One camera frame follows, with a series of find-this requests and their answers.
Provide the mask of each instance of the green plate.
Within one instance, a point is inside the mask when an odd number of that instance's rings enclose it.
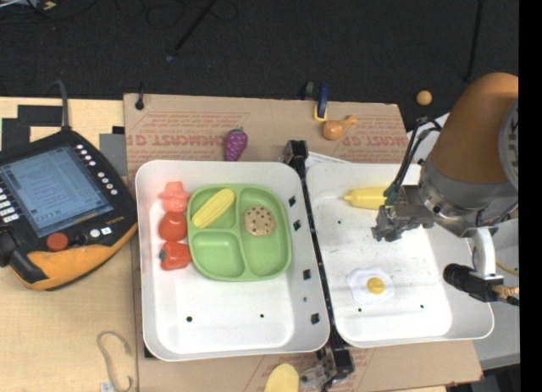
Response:
[[[235,193],[235,203],[210,226],[200,229],[191,217],[203,203],[223,188]],[[274,229],[255,236],[245,229],[243,216],[254,206],[273,214]],[[271,279],[291,262],[291,237],[282,201],[258,185],[207,185],[192,192],[187,209],[188,245],[196,268],[212,279],[249,281]]]

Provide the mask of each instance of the black floor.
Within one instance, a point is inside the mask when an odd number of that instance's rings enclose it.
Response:
[[[297,98],[308,80],[329,99],[398,103],[408,129],[439,116],[472,78],[518,74],[519,0],[38,0],[0,8],[0,95],[146,92]],[[479,16],[478,45],[473,48]],[[428,107],[415,102],[433,93]]]

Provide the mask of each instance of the toy fried egg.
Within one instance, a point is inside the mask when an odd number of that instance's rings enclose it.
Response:
[[[387,301],[395,294],[391,277],[381,268],[356,268],[346,282],[354,299],[363,306]]]

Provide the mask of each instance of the toy strawberry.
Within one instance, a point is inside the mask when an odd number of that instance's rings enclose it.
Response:
[[[224,143],[224,160],[226,162],[237,162],[247,145],[248,135],[242,127],[231,130]]]

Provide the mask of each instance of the red button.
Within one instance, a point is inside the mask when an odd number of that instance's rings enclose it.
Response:
[[[63,251],[68,247],[68,237],[64,233],[52,233],[47,237],[46,244],[51,252]]]

